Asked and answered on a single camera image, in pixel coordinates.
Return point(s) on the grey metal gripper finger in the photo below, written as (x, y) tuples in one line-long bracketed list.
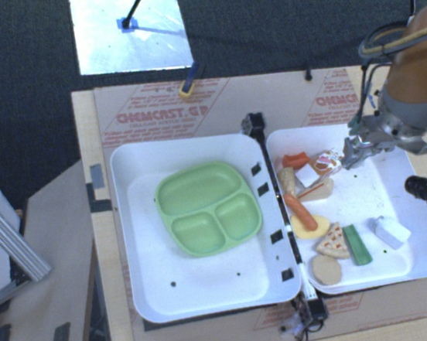
[(354, 161), (353, 144)]

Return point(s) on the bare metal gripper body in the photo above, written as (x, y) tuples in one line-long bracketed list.
[(388, 135)]

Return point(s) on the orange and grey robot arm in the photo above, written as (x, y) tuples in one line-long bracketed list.
[(417, 72)]

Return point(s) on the orange and white packet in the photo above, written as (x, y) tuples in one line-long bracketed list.
[(324, 165)]

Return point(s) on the white plastic tray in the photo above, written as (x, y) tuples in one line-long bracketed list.
[(154, 283), (387, 189)]

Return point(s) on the pale toy sandwich wedge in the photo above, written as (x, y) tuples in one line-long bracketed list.
[(319, 190)]

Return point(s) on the white cube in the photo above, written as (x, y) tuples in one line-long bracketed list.
[(307, 175)]

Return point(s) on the red-orange toy sausage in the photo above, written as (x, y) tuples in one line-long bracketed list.
[(295, 160)]

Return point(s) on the beige toy corn cob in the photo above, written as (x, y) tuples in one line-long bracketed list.
[(287, 181)]

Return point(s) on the orange carrot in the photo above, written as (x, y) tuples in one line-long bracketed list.
[(301, 212)]

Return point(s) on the yellow round toy slice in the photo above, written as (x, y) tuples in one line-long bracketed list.
[(320, 226)]

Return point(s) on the small white carton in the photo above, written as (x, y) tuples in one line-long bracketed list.
[(391, 233)]

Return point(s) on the thin black and white rod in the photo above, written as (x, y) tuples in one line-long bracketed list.
[(274, 181)]

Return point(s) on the toy pizza slice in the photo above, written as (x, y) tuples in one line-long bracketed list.
[(334, 241)]

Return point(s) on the green flat stick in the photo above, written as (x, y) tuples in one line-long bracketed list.
[(357, 246)]

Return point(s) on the beige round biscuit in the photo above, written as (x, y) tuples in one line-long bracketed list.
[(326, 270)]

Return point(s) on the brown cardboard board red print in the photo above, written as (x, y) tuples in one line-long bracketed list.
[(205, 104)]

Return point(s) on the green divided plate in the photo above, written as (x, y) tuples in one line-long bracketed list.
[(202, 206)]

